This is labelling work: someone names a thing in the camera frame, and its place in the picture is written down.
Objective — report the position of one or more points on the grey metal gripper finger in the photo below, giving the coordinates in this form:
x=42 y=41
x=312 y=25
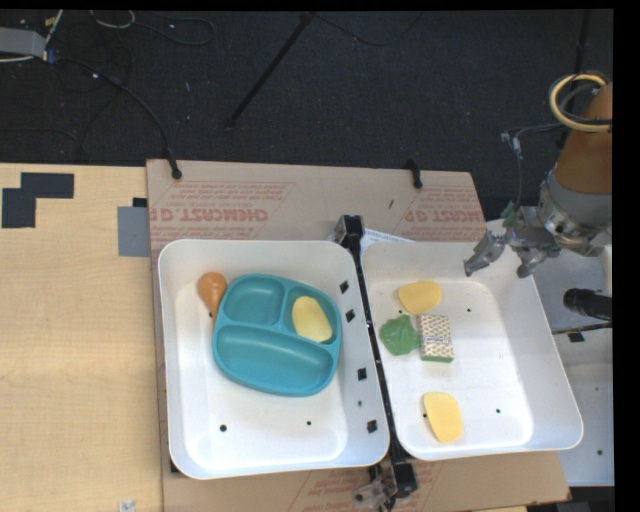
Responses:
x=481 y=257
x=531 y=262

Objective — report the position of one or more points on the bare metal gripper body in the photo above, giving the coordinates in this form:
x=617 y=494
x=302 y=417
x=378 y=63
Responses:
x=555 y=235

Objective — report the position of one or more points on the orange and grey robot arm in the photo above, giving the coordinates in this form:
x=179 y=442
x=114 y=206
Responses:
x=586 y=160

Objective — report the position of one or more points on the yellow toy potato slice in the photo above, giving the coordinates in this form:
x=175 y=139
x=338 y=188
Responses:
x=311 y=320
x=443 y=417
x=420 y=296

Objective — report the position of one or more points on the small patterned carton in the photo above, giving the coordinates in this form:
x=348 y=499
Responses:
x=435 y=337

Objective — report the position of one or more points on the white plastic tray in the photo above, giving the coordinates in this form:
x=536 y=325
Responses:
x=270 y=435
x=505 y=360

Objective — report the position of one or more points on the green toy lettuce leaf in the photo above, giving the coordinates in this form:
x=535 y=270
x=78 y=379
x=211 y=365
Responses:
x=398 y=336

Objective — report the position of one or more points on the thin black rod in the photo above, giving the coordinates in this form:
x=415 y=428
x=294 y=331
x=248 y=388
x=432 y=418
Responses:
x=372 y=340

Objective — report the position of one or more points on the brown cardboard board red print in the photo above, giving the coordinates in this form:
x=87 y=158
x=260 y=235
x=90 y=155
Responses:
x=280 y=205

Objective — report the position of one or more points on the blue divided plate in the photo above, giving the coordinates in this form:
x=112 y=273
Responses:
x=270 y=350

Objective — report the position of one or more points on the brown toy chicken drumstick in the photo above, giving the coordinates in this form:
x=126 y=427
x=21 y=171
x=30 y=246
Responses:
x=212 y=290

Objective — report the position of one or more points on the black cylinder on white bracket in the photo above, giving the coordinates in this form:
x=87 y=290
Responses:
x=590 y=303

